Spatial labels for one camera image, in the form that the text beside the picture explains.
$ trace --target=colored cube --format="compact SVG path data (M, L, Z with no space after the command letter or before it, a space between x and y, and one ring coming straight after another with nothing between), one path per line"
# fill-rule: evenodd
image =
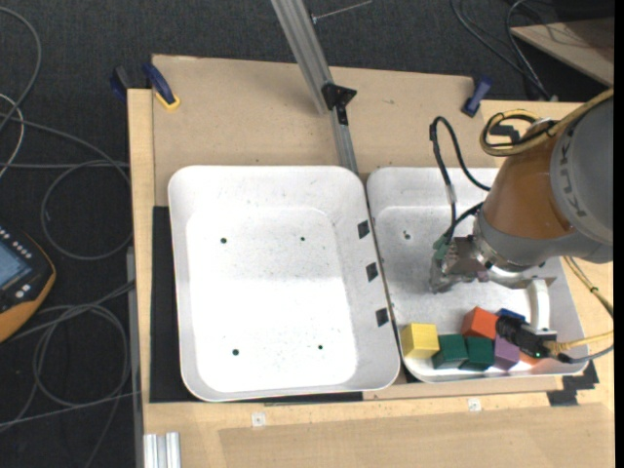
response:
M498 317L509 316L509 317L517 317L518 319L522 319L523 321L527 320L527 318L524 315L519 314L518 312L514 312L513 310L508 310L506 308L501 308L498 312L496 312L496 315Z
M436 325L408 324L401 330L401 348L405 357L429 359L440 350Z
M494 339L494 365L508 371L520 361L520 348L505 338L496 335Z
M530 366L535 366L541 359L537 359L535 357L531 357L527 355L525 352L520 353L520 360L525 364L529 364Z
M442 334L438 337L440 351L431 362L436 370L455 370L468 359L466 343L461 334Z
M498 321L498 316L481 307L475 307L464 316L460 332L464 336L494 339L496 337L496 321Z
M459 368L463 371L485 371L494 364L494 345L491 339L468 336L466 349L468 360Z

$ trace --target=black clip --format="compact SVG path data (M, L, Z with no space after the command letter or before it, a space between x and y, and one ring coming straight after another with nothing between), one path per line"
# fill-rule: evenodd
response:
M338 123L345 126L349 125L346 107L358 92L353 89L334 85L333 83L325 84L321 92L328 110L332 111L335 108L335 112L338 115Z

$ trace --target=electronic device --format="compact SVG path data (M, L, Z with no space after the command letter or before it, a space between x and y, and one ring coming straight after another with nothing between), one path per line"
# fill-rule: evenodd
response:
M0 218L0 342L35 313L56 277L39 245Z

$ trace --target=yellow cable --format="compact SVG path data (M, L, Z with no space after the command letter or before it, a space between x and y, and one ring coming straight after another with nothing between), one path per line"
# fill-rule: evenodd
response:
M587 278L587 276L583 273L583 271L572 258L570 258L569 256L564 256L564 260L572 273L581 281L581 283L585 285L589 292L603 304L609 315L613 317L613 305L599 293L598 288L594 286L594 284ZM550 353L553 356L556 356L558 354L561 354L562 352L565 352L566 350L569 350L570 348L578 347L581 345L588 345L589 343L594 343L596 341L601 341L607 338L613 338L613 330L604 332L603 334L596 334L594 336L587 336L584 338L575 339L573 341L545 341L544 346L546 346L550 350Z
M600 104L601 102L604 102L611 97L613 97L612 88L602 92L601 94L580 105L559 122L555 124L547 123L533 125L526 131L526 133L523 135L523 138L521 138L519 142L514 144L505 144L501 147L492 146L488 142L489 131L493 127L508 119L525 119L534 122L537 121L538 117L528 111L524 111L523 109L514 109L503 113L497 113L487 121L486 126L481 132L479 142L482 149L491 156L512 156L514 154L520 154L531 149L532 147L535 147L536 145L545 142L551 137L556 136L570 123L578 120L594 106Z

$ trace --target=dark green block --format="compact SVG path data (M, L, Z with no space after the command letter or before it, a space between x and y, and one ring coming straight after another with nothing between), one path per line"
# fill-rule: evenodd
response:
M454 370L468 359L466 343L461 334L441 334L438 341L440 351L431 358L434 369Z
M459 368L463 371L485 371L494 365L494 343L489 338L467 336L468 360Z

